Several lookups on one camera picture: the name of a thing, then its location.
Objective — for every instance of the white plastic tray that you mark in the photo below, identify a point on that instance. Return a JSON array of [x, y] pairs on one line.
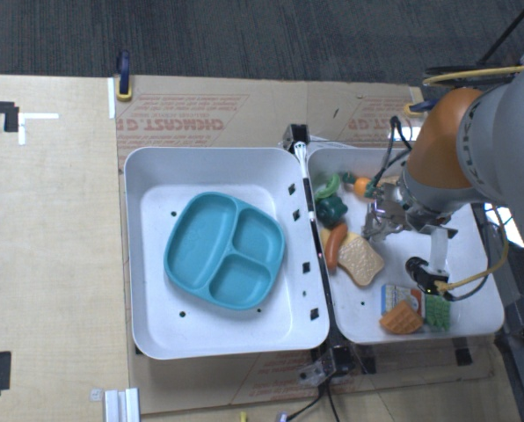
[[156, 257], [398, 253]]

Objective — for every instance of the tan bread slice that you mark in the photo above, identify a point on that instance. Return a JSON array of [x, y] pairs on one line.
[[361, 262]]

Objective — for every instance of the red-orange sausage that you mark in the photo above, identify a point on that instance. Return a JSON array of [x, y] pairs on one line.
[[334, 246]]

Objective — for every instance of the orange waffle biscuit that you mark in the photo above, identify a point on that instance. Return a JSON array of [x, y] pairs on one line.
[[400, 319]]

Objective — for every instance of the dark green pepper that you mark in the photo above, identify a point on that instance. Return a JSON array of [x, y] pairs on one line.
[[331, 211]]

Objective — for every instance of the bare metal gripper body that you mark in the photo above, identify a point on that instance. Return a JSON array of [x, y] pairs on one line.
[[394, 202]]

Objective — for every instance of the black cylinder on white bracket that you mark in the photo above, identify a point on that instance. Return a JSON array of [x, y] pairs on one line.
[[424, 273]]

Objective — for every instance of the brown cardboard board red print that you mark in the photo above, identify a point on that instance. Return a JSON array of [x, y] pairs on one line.
[[227, 112]]

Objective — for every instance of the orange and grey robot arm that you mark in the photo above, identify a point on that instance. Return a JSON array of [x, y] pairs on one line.
[[495, 139]]

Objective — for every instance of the orange carrot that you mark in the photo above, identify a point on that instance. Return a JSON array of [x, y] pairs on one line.
[[361, 186]]

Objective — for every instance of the white and blue carton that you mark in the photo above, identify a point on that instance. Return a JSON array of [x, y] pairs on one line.
[[396, 295]]

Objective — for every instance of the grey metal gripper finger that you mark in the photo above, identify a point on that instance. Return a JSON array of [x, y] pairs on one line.
[[370, 224], [389, 231]]

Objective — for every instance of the green waffle block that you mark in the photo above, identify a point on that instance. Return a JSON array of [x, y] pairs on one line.
[[438, 312]]

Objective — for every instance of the blue divided plate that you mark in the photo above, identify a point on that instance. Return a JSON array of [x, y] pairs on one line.
[[209, 244]]

